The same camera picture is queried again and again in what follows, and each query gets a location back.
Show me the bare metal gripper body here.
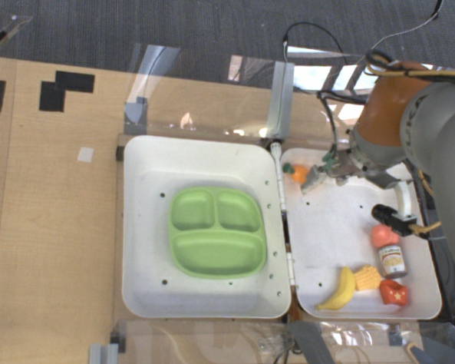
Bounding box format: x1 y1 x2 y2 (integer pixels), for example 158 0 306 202
321 149 373 187

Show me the yellow toy corn piece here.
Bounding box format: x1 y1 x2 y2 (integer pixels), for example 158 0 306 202
351 263 383 293

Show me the small labelled can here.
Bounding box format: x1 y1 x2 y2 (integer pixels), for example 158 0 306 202
375 243 410 281

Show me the white plastic tray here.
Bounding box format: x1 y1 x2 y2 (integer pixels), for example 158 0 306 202
270 146 453 326
112 133 302 328

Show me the red carton with yellow star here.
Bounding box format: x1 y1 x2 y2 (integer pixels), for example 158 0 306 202
378 278 410 308

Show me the orange toy carrot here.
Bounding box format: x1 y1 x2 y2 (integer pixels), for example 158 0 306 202
281 161 311 184

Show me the thin black and white rod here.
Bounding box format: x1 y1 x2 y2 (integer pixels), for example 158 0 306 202
260 140 305 289

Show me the green divided plate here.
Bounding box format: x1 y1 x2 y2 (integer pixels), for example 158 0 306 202
164 184 272 283

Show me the salmon pink toy food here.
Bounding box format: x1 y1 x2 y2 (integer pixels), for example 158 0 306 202
370 223 401 250

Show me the yellow banana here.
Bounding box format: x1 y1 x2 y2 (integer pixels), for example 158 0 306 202
316 264 358 313

